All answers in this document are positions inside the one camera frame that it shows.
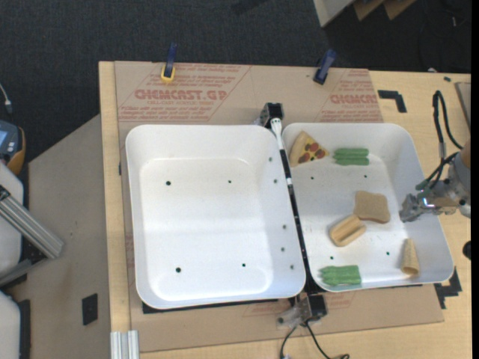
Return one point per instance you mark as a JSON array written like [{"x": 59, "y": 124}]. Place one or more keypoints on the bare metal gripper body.
[{"x": 445, "y": 202}]

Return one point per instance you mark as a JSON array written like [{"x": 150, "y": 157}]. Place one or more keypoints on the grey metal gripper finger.
[
  {"x": 412, "y": 199},
  {"x": 408, "y": 214}
]

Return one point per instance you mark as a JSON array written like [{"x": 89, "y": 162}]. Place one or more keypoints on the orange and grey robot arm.
[{"x": 465, "y": 163}]

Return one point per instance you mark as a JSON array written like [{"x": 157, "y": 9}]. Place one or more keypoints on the brown toy bread slice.
[{"x": 371, "y": 207}]

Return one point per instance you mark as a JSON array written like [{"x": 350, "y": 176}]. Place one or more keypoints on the tan toy ice cream cone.
[{"x": 410, "y": 258}]

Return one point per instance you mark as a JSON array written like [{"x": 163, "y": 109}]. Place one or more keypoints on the white plastic tray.
[
  {"x": 209, "y": 215},
  {"x": 374, "y": 245}
]

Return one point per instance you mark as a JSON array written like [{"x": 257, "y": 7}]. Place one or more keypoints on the tan toy hot dog bun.
[{"x": 347, "y": 231}]

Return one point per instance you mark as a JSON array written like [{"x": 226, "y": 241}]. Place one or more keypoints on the green toy asparagus bunch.
[
  {"x": 340, "y": 275},
  {"x": 351, "y": 156}
]

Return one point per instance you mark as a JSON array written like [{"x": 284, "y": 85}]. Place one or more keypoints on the thin black and white rod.
[{"x": 293, "y": 196}]

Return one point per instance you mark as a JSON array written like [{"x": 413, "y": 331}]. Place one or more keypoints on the toy pizza slice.
[{"x": 305, "y": 150}]

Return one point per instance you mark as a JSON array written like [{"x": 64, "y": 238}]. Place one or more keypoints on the brown cardboard board red print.
[{"x": 232, "y": 103}]

